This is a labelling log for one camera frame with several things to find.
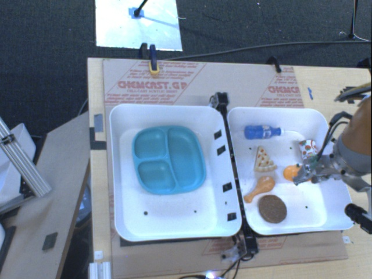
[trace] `black cable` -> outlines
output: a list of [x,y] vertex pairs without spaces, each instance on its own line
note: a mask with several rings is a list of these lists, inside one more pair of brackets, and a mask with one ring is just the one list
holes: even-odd
[[323,154],[323,151],[324,151],[324,148],[330,142],[333,133],[335,132],[335,130],[337,129],[337,127],[340,126],[341,124],[348,124],[348,122],[341,121],[341,122],[338,122],[338,123],[336,123],[334,125],[331,125],[329,127],[329,129],[327,131],[327,134],[325,135],[325,138],[324,138],[323,146],[321,146],[321,149],[320,149],[319,153],[317,154],[317,161],[321,158],[321,156]]
[[248,262],[248,261],[250,261],[251,259],[253,259],[253,257],[254,257],[254,254],[252,254],[250,257],[248,257],[248,258],[245,258],[245,256],[243,256],[242,258],[240,258],[240,260],[241,261],[243,261],[243,262]]
[[239,271],[239,266],[240,266],[240,260],[238,260],[237,268],[235,269],[235,273],[234,273],[234,276],[232,277],[232,279],[235,279],[237,277],[237,274],[238,274],[238,271]]
[[204,275],[190,275],[190,276],[183,276],[178,279],[186,279],[186,278],[196,278],[196,279],[206,279]]
[[335,99],[335,101],[345,101],[348,99],[353,99],[353,98],[358,98],[360,97],[363,93],[371,91],[371,85],[370,83],[363,84],[361,86],[349,89],[340,95],[338,95]]
[[230,49],[227,51],[220,51],[214,53],[202,53],[200,55],[190,55],[190,56],[180,56],[175,58],[168,58],[165,60],[184,60],[184,59],[191,59],[191,58],[202,58],[202,57],[209,57],[209,56],[218,56],[218,55],[225,55],[227,53],[236,53],[242,51],[249,51],[251,49],[262,49],[262,48],[274,48],[274,47],[285,47],[288,45],[329,45],[329,44],[370,44],[371,41],[299,41],[299,42],[282,42],[280,44],[265,44],[265,45],[255,45],[255,46],[247,46],[245,48],[237,48],[237,49]]
[[338,122],[332,129],[331,133],[330,133],[330,137],[328,138],[328,142],[331,140],[332,136],[333,136],[333,133],[335,132],[336,128],[338,126],[340,126],[340,124],[349,124],[349,122],[346,122],[346,121],[341,121],[341,122]]
[[231,269],[233,269],[233,267],[235,267],[237,264],[240,264],[240,260],[237,260],[236,262],[234,262],[225,272],[223,272],[220,277],[224,277],[228,272],[231,271]]
[[81,108],[80,108],[80,110],[79,110],[79,112],[78,112],[78,114],[77,114],[77,117],[79,117],[81,114],[82,114],[82,112],[83,112],[83,110],[84,110],[84,108],[85,108],[85,106],[88,104],[88,100],[86,99],[85,101],[84,101],[84,103],[83,103],[83,105],[81,106]]

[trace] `blue plastic bottle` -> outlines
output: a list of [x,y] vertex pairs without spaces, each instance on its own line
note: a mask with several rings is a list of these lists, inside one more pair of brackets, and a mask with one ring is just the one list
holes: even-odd
[[270,138],[274,135],[282,135],[283,129],[278,127],[274,128],[268,125],[258,125],[258,126],[246,126],[244,129],[244,136],[248,140]]

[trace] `toy sink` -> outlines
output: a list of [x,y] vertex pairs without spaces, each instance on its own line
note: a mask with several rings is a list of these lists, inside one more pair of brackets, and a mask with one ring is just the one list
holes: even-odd
[[242,218],[218,111],[122,104],[112,109],[109,125],[115,227],[122,238],[229,237],[239,231]]
[[[330,179],[295,186],[283,169],[301,163],[298,142],[323,143],[328,124],[311,109],[234,108],[228,126],[242,195],[250,193],[261,173],[253,171],[256,150],[263,146],[278,168],[276,185],[245,203],[250,227],[277,235],[346,230],[352,221],[344,208],[351,202],[347,186]],[[244,138],[246,125],[282,127],[284,135]],[[115,226],[128,241],[232,236],[242,225],[238,192],[224,119],[208,106],[122,104],[109,117],[114,183]],[[324,154],[330,152],[327,146]],[[261,196],[279,196],[287,206],[284,221],[264,221]]]

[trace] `toy pizza slice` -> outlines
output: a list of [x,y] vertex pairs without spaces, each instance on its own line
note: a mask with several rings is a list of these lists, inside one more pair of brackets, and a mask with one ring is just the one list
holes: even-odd
[[257,148],[255,171],[265,172],[272,171],[277,165],[270,159],[269,155],[262,146]]

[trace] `orange toy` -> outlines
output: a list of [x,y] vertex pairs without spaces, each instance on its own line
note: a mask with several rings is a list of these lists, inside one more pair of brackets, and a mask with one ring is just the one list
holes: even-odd
[[301,166],[298,164],[289,165],[283,171],[283,176],[286,180],[293,182],[293,177],[296,177]]
[[244,197],[244,200],[247,203],[251,203],[253,201],[253,198],[257,194],[269,192],[269,191],[273,190],[274,186],[275,186],[275,181],[272,177],[263,176],[263,177],[259,178],[255,189],[250,194],[247,194]]

